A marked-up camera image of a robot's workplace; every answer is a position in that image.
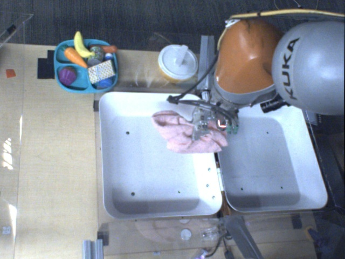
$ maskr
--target blue tray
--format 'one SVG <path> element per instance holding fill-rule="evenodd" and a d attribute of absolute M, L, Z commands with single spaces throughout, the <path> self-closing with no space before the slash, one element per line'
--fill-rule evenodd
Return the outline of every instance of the blue tray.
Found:
<path fill-rule="evenodd" d="M 54 71 L 55 78 L 60 87 L 66 91 L 74 93 L 97 93 L 97 92 L 106 92 L 111 90 L 118 81 L 118 60 L 116 55 L 113 53 L 113 63 L 115 67 L 115 76 L 111 77 L 112 84 L 110 87 L 97 89 L 96 84 L 91 84 L 88 77 L 87 68 L 81 67 L 77 64 L 71 63 L 64 55 L 63 45 L 69 47 L 74 47 L 74 40 L 66 40 L 61 42 L 55 49 L 54 52 Z M 89 47 L 90 45 L 109 45 L 109 43 L 97 39 L 84 39 L 84 45 Z M 75 69 L 77 73 L 77 79 L 70 85 L 63 85 L 59 80 L 59 71 L 67 66 L 71 66 Z"/>

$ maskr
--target white plastic tray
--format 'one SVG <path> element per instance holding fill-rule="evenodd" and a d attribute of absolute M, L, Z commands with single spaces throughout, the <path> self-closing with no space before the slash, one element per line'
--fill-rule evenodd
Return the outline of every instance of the white plastic tray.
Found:
<path fill-rule="evenodd" d="M 229 205 L 240 212 L 319 209 L 327 191 L 302 110 L 242 108 L 218 154 Z"/>
<path fill-rule="evenodd" d="M 171 152 L 151 123 L 161 110 L 191 119 L 194 108 L 170 104 L 168 95 L 110 92 L 100 100 L 103 196 L 112 217 L 211 215 L 222 205 L 214 154 Z"/>

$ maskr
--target wooden table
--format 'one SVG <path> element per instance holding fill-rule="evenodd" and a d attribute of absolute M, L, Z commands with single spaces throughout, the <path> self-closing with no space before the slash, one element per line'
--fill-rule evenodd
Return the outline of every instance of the wooden table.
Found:
<path fill-rule="evenodd" d="M 16 44 L 9 47 L 14 51 L 18 48 Z M 37 59 L 46 58 L 47 50 L 54 50 L 54 47 L 25 46 L 15 258 L 77 259 L 82 258 L 83 240 L 96 240 L 98 209 L 101 207 L 96 171 L 95 96 L 69 93 L 63 91 L 55 80 L 37 79 Z M 157 55 L 156 52 L 120 50 L 118 60 L 122 78 L 119 87 L 128 90 L 151 86 L 155 90 L 167 91 L 161 88 L 165 82 L 162 83 L 155 65 Z M 147 76 L 152 74 L 156 77 L 148 83 Z M 198 227 L 202 221 L 191 220 L 186 225 L 200 231 Z M 302 223 L 303 227 L 315 225 L 311 215 L 303 215 Z M 293 229 L 291 222 L 284 218 L 270 222 L 263 219 L 256 224 L 252 227 L 253 237 L 267 258 L 292 258 L 295 253 L 300 257 L 316 258 L 313 244 L 304 231 Z M 131 237 L 130 232 L 137 237 L 132 230 L 126 232 L 129 224 L 117 225 L 123 229 L 122 233 L 128 233 L 128 237 Z M 197 251 L 176 247 L 160 252 L 159 243 L 150 243 L 151 250 L 145 253 L 106 258 L 190 258 Z M 241 258 L 235 243 L 230 241 L 229 245 L 238 256 L 236 258 Z M 223 251 L 220 248 L 213 258 L 224 258 Z"/>

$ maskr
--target white lid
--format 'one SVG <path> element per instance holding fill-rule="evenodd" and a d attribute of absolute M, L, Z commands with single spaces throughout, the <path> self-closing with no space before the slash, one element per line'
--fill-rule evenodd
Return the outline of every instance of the white lid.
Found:
<path fill-rule="evenodd" d="M 178 80 L 189 79 L 198 70 L 198 60 L 186 45 L 169 45 L 163 48 L 158 64 L 165 74 Z"/>

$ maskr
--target wooden surface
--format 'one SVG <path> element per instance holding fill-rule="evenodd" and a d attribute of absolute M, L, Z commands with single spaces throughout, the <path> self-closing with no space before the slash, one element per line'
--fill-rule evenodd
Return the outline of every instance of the wooden surface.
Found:
<path fill-rule="evenodd" d="M 37 79 L 37 58 L 46 58 L 50 46 L 27 45 L 25 48 L 25 89 L 23 102 L 22 156 L 18 188 L 18 217 L 15 259 L 82 258 L 82 241 L 96 240 L 98 198 L 100 184 L 96 171 L 94 95 L 73 94 L 63 91 L 55 80 Z M 154 56 L 142 53 L 143 58 Z M 138 70 L 131 58 L 138 52 L 119 51 L 119 64 L 123 74 Z M 250 231 L 265 258 L 316 258 L 313 244 L 303 229 L 293 229 L 289 218 L 251 220 Z M 172 242 L 172 250 L 160 250 L 160 242 L 152 238 L 157 222 L 149 223 L 146 235 L 138 224 L 112 222 L 122 227 L 119 238 L 148 243 L 148 251 L 109 255 L 107 259 L 127 258 L 187 258 L 198 249 L 181 248 L 181 239 Z M 186 224 L 193 237 L 200 239 L 199 222 Z M 314 226 L 311 214 L 302 216 L 303 227 Z M 183 228 L 178 223 L 172 228 Z M 236 258 L 241 258 L 233 240 L 228 242 Z M 214 243 L 205 243 L 212 247 Z M 212 258 L 224 258 L 221 246 Z"/>

